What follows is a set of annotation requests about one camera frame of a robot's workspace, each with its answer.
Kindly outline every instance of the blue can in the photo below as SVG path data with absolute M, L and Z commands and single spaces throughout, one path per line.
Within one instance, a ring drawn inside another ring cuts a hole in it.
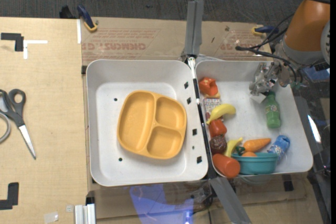
M 289 146 L 290 146 L 290 139 L 285 135 L 279 135 L 267 152 L 276 153 L 278 155 L 278 162 L 279 162 L 285 155 Z

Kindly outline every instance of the green bottle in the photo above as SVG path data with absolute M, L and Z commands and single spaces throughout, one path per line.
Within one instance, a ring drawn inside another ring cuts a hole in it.
M 275 93 L 272 91 L 269 91 L 266 97 L 265 112 L 267 118 L 267 127 L 271 129 L 279 128 L 281 125 L 280 107 L 279 103 L 275 100 Z

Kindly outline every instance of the yellow banana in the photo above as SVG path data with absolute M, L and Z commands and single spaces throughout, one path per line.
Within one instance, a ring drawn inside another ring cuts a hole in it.
M 229 140 L 226 145 L 226 149 L 224 152 L 224 155 L 227 157 L 231 157 L 233 151 L 235 150 L 236 146 L 243 141 L 243 138 L 235 139 L 235 140 Z
M 224 114 L 236 114 L 236 108 L 231 104 L 220 104 L 212 109 L 210 118 L 207 120 L 206 124 L 210 124 L 211 121 L 216 120 L 223 116 Z

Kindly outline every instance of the metal ring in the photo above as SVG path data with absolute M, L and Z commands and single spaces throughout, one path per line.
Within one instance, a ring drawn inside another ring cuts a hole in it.
M 0 118 L 2 118 L 7 124 L 7 130 L 6 130 L 5 134 L 0 137 L 0 143 L 2 143 L 7 139 L 7 137 L 11 133 L 11 127 L 10 127 L 11 123 L 9 122 L 9 119 L 7 118 L 7 116 L 5 114 L 2 114 L 1 112 L 0 112 Z

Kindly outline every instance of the blue bowl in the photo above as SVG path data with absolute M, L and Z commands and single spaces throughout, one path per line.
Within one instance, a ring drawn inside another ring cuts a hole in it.
M 266 175 L 272 174 L 277 166 L 278 154 L 256 152 L 257 157 L 242 157 L 237 153 L 232 158 L 240 163 L 240 174 L 243 175 Z

